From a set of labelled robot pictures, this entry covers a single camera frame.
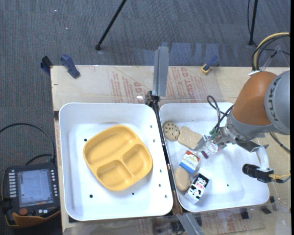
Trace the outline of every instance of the small box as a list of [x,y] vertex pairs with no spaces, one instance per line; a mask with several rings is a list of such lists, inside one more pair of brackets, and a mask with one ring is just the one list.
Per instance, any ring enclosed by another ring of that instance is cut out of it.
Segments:
[[193,204],[196,204],[202,197],[209,181],[209,174],[200,169],[198,174],[193,178],[190,187],[184,194],[184,197]]
[[193,152],[186,150],[179,165],[192,174],[196,170],[199,160],[200,157],[196,156]]

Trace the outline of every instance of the bread slice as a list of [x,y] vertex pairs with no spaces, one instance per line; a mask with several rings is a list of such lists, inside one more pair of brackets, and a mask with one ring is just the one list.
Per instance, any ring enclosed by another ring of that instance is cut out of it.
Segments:
[[177,138],[177,141],[182,144],[185,145],[186,147],[190,148],[191,150],[194,150],[197,145],[199,140],[201,139],[202,135],[192,131],[191,129],[189,129],[186,126],[183,126],[180,129],[180,135]]

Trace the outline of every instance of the gray carpet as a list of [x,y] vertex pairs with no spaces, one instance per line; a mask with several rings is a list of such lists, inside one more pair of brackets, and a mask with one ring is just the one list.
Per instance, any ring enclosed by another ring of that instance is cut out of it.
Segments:
[[[122,0],[0,0],[0,129],[30,122],[54,139],[50,77],[40,68],[48,56],[60,65],[63,53],[76,65],[153,65],[154,52],[168,46],[171,66],[202,66],[213,55],[220,66],[251,67],[255,0],[127,0],[101,50],[95,50]],[[289,32],[291,0],[258,0],[253,42]],[[290,39],[268,46],[281,50],[272,67],[290,66]],[[264,64],[272,50],[260,58]],[[0,134],[0,188],[10,165],[49,153],[48,139],[30,126]],[[46,161],[40,158],[35,163]],[[61,234],[61,220],[24,230],[6,225],[0,235]]]

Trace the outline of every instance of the cow print carton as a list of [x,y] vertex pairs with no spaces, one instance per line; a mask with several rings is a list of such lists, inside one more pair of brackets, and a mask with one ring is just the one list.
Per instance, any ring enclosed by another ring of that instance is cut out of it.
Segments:
[[202,197],[209,181],[209,174],[203,169],[200,169],[198,174],[193,178],[190,187],[184,194],[184,197],[193,204],[196,204]]

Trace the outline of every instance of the black connector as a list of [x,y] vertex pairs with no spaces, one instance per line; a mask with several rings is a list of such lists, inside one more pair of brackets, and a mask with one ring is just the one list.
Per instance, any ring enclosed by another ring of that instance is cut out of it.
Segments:
[[270,168],[267,170],[263,170],[260,169],[259,166],[256,166],[254,164],[245,164],[243,165],[242,171],[249,177],[256,178],[261,182],[269,183],[272,181],[272,178],[269,177],[269,175],[273,174],[273,170]]

